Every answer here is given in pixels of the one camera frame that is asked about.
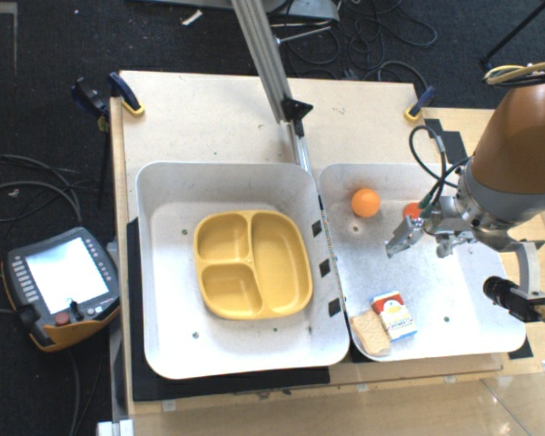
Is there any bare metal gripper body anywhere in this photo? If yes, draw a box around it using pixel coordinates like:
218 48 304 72
423 194 523 253

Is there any white plastic tray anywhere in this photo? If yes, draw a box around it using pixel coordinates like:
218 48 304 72
318 162 528 363
134 160 352 381

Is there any orange ball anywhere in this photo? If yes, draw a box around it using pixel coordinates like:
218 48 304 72
351 187 382 219

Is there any red white blue carton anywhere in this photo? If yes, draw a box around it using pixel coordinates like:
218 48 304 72
371 289 419 342

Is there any brown bread slice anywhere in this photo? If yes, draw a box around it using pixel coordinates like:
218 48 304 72
349 308 392 359

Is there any yellow divided plate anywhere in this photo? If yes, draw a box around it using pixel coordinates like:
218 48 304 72
193 209 314 322

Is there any pale wood board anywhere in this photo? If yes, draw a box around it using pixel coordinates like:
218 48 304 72
110 69 505 420

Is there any black cylinder on white bracket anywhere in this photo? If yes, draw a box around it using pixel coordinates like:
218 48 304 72
482 238 545 325

